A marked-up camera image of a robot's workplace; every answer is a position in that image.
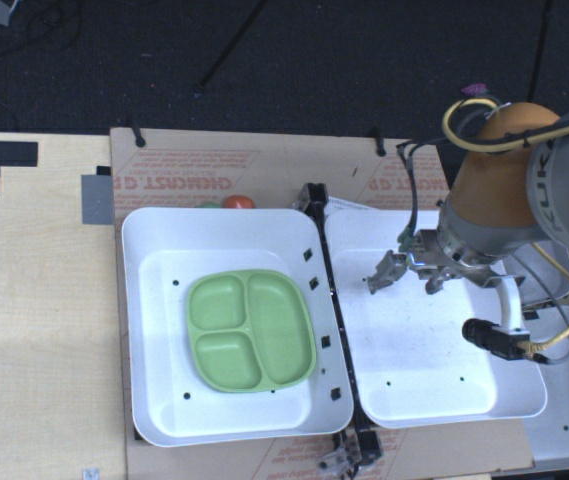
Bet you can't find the brown cardboard board red print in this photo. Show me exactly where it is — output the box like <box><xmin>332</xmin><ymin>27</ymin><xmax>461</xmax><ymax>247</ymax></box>
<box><xmin>109</xmin><ymin>127</ymin><xmax>536</xmax><ymax>480</ymax></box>

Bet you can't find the white plastic tray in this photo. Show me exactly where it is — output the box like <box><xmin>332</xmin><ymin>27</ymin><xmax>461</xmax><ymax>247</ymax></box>
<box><xmin>323</xmin><ymin>207</ymin><xmax>549</xmax><ymax>430</ymax></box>
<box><xmin>121</xmin><ymin>206</ymin><xmax>356</xmax><ymax>449</ymax></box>

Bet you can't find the thin black rod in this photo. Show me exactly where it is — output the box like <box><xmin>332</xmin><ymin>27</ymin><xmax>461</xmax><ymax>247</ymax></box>
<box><xmin>310</xmin><ymin>202</ymin><xmax>374</xmax><ymax>437</ymax></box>

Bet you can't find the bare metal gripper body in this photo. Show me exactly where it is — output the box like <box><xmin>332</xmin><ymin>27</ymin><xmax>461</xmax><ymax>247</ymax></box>
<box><xmin>406</xmin><ymin>228</ymin><xmax>503</xmax><ymax>283</ymax></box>

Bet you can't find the black cylinder on white bracket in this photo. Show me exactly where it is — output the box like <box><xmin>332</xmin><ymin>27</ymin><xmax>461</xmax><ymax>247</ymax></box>
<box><xmin>461</xmin><ymin>273</ymin><xmax>534</xmax><ymax>363</ymax></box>

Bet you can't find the green divided plate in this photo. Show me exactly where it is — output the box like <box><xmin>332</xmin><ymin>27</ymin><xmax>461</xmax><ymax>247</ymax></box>
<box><xmin>185</xmin><ymin>268</ymin><xmax>318</xmax><ymax>395</ymax></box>

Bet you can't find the red tomato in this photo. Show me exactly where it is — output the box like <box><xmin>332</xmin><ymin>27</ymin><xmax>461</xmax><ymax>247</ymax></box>
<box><xmin>221</xmin><ymin>194</ymin><xmax>256</xmax><ymax>211</ymax></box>

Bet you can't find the white paper sheet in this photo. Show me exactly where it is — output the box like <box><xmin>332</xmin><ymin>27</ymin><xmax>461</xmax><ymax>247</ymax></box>
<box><xmin>325</xmin><ymin>196</ymin><xmax>383</xmax><ymax>215</ymax></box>

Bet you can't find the black block with thin wires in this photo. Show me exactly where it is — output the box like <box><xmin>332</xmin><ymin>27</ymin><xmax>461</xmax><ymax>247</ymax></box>
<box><xmin>297</xmin><ymin>182</ymin><xmax>329</xmax><ymax>214</ymax></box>
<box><xmin>353</xmin><ymin>429</ymin><xmax>381</xmax><ymax>468</ymax></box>

